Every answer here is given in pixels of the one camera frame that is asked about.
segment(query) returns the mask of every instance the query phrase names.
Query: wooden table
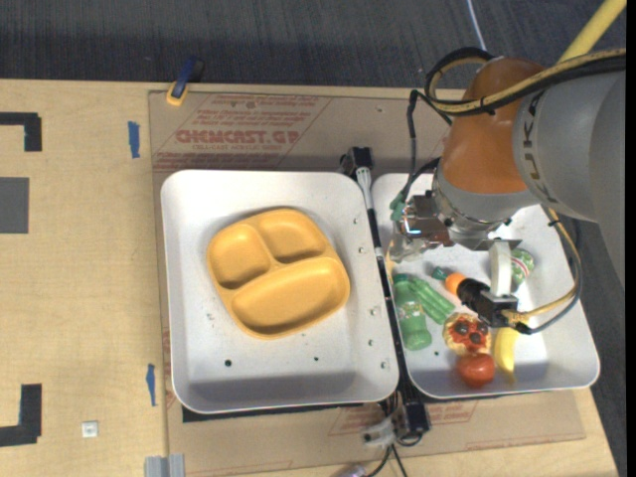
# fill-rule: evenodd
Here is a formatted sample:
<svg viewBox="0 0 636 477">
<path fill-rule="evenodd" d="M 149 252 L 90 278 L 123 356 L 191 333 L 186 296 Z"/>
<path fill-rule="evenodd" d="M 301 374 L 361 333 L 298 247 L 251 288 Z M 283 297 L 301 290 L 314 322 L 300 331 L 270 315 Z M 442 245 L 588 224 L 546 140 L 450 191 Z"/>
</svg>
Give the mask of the wooden table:
<svg viewBox="0 0 636 477">
<path fill-rule="evenodd" d="M 169 453 L 148 130 L 148 93 L 168 84 L 2 80 L 0 87 L 0 111 L 37 113 L 43 135 L 41 152 L 25 151 L 24 129 L 0 125 L 0 178 L 29 179 L 28 232 L 0 234 L 0 427 L 25 421 L 21 386 L 42 386 L 41 434 L 36 443 L 0 447 L 0 474 L 141 476 L 147 456 Z M 194 89 L 370 103 L 407 96 L 386 88 Z M 139 124 L 138 157 L 128 122 Z M 617 475 L 590 391 L 574 394 L 583 439 L 409 457 L 408 474 Z M 83 437 L 82 423 L 92 420 L 98 436 Z M 276 474 L 329 476 L 341 468 Z M 398 475 L 397 466 L 383 475 Z"/>
</svg>

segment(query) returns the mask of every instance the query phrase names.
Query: yellow tray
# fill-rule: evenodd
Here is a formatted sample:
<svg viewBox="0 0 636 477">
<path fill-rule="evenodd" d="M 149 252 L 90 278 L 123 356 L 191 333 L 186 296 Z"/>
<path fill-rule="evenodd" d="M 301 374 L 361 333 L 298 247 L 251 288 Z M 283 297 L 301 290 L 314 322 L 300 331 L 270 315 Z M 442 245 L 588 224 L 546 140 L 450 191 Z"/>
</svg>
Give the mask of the yellow tray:
<svg viewBox="0 0 636 477">
<path fill-rule="evenodd" d="M 210 276 L 247 334 L 274 339 L 304 330 L 347 302 L 347 271 L 318 226 L 276 209 L 218 232 L 208 245 Z"/>
</svg>

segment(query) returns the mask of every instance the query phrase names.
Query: tomato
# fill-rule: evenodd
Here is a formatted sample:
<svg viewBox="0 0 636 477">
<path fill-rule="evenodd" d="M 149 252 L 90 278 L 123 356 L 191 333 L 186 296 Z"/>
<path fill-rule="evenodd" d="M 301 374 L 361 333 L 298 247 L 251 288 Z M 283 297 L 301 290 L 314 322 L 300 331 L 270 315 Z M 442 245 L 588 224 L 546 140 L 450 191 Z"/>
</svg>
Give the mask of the tomato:
<svg viewBox="0 0 636 477">
<path fill-rule="evenodd" d="M 467 354 L 457 359 L 457 372 L 468 387 L 479 389 L 495 378 L 495 360 L 489 354 Z"/>
</svg>

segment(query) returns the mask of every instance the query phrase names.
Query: plastic bottle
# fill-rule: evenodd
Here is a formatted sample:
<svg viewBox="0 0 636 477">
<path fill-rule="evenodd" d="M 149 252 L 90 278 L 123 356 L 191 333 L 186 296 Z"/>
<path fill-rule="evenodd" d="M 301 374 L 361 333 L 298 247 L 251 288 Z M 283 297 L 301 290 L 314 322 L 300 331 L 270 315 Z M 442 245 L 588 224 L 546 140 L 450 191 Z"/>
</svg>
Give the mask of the plastic bottle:
<svg viewBox="0 0 636 477">
<path fill-rule="evenodd" d="M 404 346 L 408 350 L 426 348 L 430 345 L 432 336 L 426 328 L 426 317 L 421 303 L 410 289 L 408 275 L 394 276 L 394 298 Z"/>
</svg>

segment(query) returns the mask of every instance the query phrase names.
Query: yellow banana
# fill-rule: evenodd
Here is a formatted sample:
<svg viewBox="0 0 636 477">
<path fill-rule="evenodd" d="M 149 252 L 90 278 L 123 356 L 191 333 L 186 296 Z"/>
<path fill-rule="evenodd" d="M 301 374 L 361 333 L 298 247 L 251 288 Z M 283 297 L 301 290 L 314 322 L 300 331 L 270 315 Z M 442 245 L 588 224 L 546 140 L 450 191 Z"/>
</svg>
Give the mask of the yellow banana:
<svg viewBox="0 0 636 477">
<path fill-rule="evenodd" d="M 515 381 L 515 345 L 519 336 L 515 329 L 502 327 L 497 331 L 493 347 L 495 363 L 511 383 Z"/>
</svg>

